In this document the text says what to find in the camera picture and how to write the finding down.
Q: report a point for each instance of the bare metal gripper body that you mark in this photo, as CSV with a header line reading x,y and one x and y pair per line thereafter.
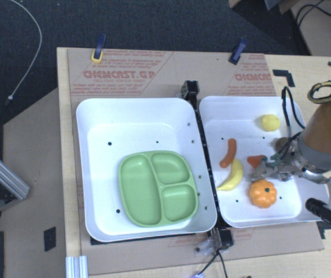
x,y
287,168

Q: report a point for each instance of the brown cardboard board red print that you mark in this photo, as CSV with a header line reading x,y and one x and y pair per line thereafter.
x,y
142,71

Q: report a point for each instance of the orange carrot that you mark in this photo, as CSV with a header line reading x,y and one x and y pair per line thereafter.
x,y
254,160

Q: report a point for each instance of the green divided plate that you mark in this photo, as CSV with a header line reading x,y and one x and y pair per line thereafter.
x,y
142,190

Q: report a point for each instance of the black cylinder on white bracket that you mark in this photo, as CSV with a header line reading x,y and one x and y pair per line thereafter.
x,y
321,207

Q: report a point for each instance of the brown round biscuit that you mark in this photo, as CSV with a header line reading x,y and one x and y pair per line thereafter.
x,y
281,143

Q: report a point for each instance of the orange sausage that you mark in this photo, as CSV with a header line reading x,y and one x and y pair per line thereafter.
x,y
231,150

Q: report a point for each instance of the yellow banana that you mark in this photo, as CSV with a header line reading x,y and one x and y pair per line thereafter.
x,y
234,178

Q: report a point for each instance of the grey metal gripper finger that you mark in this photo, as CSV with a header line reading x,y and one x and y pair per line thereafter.
x,y
258,175
265,165

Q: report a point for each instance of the orange pumpkin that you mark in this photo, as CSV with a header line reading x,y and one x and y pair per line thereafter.
x,y
262,194

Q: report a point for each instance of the white plastic tray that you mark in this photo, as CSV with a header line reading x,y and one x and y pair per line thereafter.
x,y
240,120
130,132

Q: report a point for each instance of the yellow lemon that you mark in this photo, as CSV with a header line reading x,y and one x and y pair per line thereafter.
x,y
270,122

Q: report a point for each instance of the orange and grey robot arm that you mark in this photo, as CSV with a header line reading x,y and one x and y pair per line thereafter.
x,y
324,132

